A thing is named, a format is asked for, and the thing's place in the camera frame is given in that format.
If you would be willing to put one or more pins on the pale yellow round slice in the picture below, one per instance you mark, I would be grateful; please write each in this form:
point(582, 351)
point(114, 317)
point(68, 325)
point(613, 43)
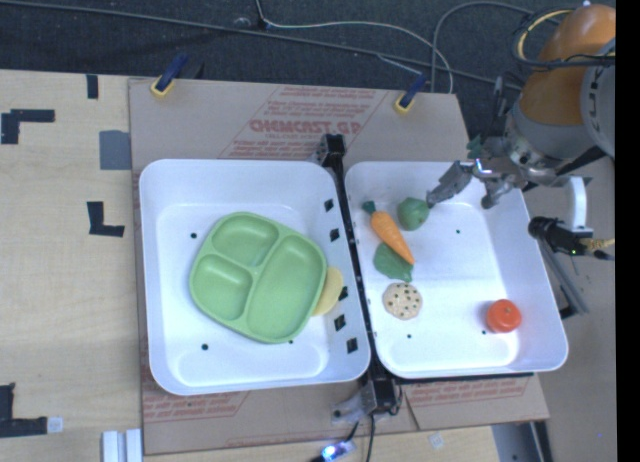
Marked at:
point(332, 290)

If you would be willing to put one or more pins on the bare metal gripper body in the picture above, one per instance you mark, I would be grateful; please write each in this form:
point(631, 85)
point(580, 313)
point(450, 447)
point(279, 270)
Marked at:
point(520, 165)

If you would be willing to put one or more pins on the beige chip biscuit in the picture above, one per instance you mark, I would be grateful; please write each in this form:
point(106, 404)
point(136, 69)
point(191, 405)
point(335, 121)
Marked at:
point(402, 301)

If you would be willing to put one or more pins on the white plastic tray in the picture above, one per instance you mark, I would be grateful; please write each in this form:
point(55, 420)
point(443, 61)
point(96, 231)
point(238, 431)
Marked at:
point(465, 270)
point(175, 250)

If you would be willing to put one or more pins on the orange carrot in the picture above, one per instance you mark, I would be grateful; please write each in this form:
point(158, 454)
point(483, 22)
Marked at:
point(390, 232)

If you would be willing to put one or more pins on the orange tomato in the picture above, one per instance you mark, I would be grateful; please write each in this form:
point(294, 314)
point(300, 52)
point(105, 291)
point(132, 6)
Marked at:
point(503, 316)

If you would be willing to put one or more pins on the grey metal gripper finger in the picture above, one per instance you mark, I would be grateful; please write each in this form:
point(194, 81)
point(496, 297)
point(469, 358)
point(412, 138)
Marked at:
point(494, 194)
point(450, 184)

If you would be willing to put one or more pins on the brown cardboard board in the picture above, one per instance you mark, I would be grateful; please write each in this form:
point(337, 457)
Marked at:
point(280, 120)

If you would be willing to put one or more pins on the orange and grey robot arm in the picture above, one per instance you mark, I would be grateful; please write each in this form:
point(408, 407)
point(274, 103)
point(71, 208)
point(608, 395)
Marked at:
point(565, 95)

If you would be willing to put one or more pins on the black cylinder on white bracket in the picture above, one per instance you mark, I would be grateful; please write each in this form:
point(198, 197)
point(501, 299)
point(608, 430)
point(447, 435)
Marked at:
point(565, 230)

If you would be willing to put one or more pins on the green pepper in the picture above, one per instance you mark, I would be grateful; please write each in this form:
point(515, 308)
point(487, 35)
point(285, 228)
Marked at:
point(413, 214)

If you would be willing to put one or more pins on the green divided plate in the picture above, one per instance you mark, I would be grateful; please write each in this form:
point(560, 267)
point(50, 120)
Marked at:
point(257, 277)

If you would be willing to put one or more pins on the green leaf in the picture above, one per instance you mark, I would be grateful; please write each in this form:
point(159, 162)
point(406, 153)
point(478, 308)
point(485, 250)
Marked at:
point(390, 262)

